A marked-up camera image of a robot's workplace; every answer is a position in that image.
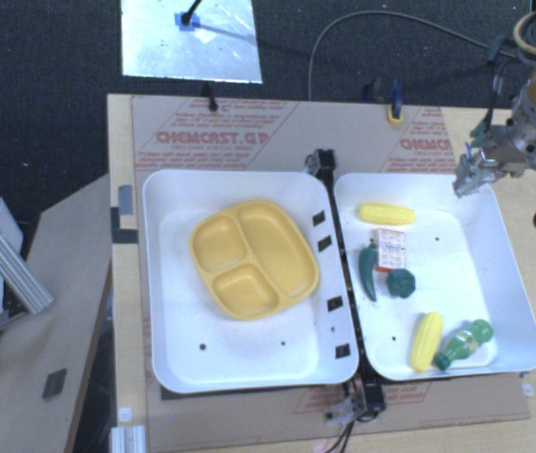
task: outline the small box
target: small box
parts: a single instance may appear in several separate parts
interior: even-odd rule
[[[407,256],[404,232],[378,228],[376,230],[376,238],[376,270],[379,272],[390,272],[395,268],[406,268]]]

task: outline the yellow corn toy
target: yellow corn toy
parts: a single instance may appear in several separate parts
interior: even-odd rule
[[[409,225],[415,221],[413,210],[381,203],[363,203],[359,215],[361,220],[374,225]]]
[[[430,312],[419,324],[419,329],[412,343],[410,367],[424,372],[431,365],[440,345],[444,320],[438,312]]]

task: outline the green toy bottle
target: green toy bottle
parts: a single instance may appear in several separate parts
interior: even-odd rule
[[[450,340],[445,352],[436,356],[434,364],[441,371],[445,371],[452,361],[469,358],[478,347],[488,343],[493,336],[493,327],[484,319],[477,319],[470,327],[460,330]]]

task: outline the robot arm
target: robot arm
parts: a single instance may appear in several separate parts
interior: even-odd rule
[[[533,12],[520,20],[513,31],[518,57],[535,68],[515,99],[507,123],[490,126],[485,119],[471,133],[475,140],[471,147],[467,145],[467,154],[461,156],[453,184],[458,197],[476,193],[482,184],[503,176],[518,177],[527,168],[536,171],[536,46],[526,38],[535,23]]]

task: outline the protective paper film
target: protective paper film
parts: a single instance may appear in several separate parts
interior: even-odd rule
[[[125,76],[261,83],[251,0],[122,0]]]

